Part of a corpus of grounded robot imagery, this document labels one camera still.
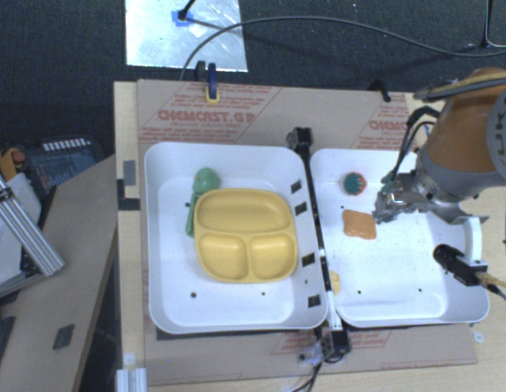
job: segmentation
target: green spoon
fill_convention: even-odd
[[[220,187],[220,177],[210,168],[202,168],[196,173],[193,182],[193,194],[190,197],[189,215],[187,216],[186,234],[190,237],[195,236],[195,227],[193,225],[193,215],[195,214],[196,201],[202,194],[209,190],[215,190]]]

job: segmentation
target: aluminum foil sheet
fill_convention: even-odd
[[[125,0],[128,65],[182,68],[190,53],[217,32],[213,27],[175,21],[189,0]],[[238,0],[196,0],[188,17],[223,28],[240,22]],[[191,61],[214,62],[221,71],[247,72],[241,28],[215,38]]]

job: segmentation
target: green toy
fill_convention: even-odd
[[[193,182],[193,194],[190,197],[189,215],[187,216],[186,234],[190,237],[195,236],[195,227],[193,226],[193,215],[195,214],[196,201],[202,194],[209,190],[215,190],[220,187],[220,177],[210,168],[202,168],[195,175]]]
[[[358,195],[364,191],[367,181],[360,173],[349,173],[343,180],[343,188],[348,194]]]

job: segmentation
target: yellow plate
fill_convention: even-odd
[[[215,189],[200,197],[194,215],[199,262],[228,283],[286,278],[298,263],[293,214],[278,195],[256,189]]]

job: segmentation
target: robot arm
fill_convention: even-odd
[[[394,221],[402,212],[431,211],[449,224],[461,224],[469,215],[459,202],[488,187],[506,186],[506,85],[495,85],[501,82],[498,76],[506,82],[503,70],[480,69],[467,80],[470,88],[476,82],[492,87],[448,99],[415,169],[397,173],[396,167],[387,175],[373,212],[377,223]]]

